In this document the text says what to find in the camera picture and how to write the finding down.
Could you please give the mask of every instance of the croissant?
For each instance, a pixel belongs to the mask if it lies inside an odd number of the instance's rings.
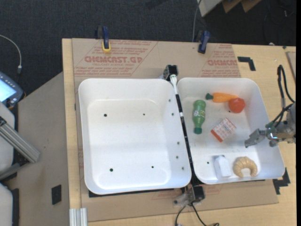
[[[255,177],[257,174],[257,165],[256,163],[248,158],[247,156],[239,157],[236,162],[234,163],[233,171],[234,173],[239,176],[240,178],[243,177],[243,174],[241,170],[243,168],[249,168],[250,169],[250,175],[252,177]]]

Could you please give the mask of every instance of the black carpet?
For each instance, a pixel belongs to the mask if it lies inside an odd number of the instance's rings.
[[[0,72],[32,93],[62,71],[62,38],[94,38],[105,25],[111,39],[192,41],[197,0],[0,0]],[[222,4],[197,16],[196,33],[210,42],[296,46],[296,0],[262,0],[245,13]]]

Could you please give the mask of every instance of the blue screen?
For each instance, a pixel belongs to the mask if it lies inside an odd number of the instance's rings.
[[[16,91],[6,84],[4,81],[0,80],[0,101],[3,102],[7,98],[11,97]]]

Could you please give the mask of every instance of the wooden table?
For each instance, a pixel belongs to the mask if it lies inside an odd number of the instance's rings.
[[[66,136],[68,155],[69,203],[71,209],[81,208],[79,161],[77,149],[76,114],[74,110],[75,94],[72,61],[72,39],[63,39],[63,76],[65,91]],[[256,65],[256,71],[250,71],[247,63],[238,63],[241,77],[255,81],[260,87],[270,119],[280,112],[280,93],[277,85],[277,67],[282,64],[287,77],[288,90],[295,98],[295,82],[291,73],[287,51],[296,51],[295,47],[233,45],[236,56],[250,57]],[[291,183],[280,189],[279,203],[265,206],[252,206],[224,210],[200,212],[202,220],[211,224],[219,222],[221,226],[247,225],[296,225],[296,145],[279,145]],[[172,226],[175,214],[128,218],[110,221],[91,222],[90,226]],[[184,226],[200,225],[195,213],[180,215],[178,222]]]

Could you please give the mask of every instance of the yellow clamp pad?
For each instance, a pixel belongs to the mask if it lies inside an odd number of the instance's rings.
[[[111,51],[111,44],[110,44],[110,42],[109,42],[109,47],[108,47],[108,48],[105,48],[105,47],[104,47],[104,42],[102,42],[102,46],[103,46],[103,51],[104,51],[105,53],[108,53],[108,52]]]

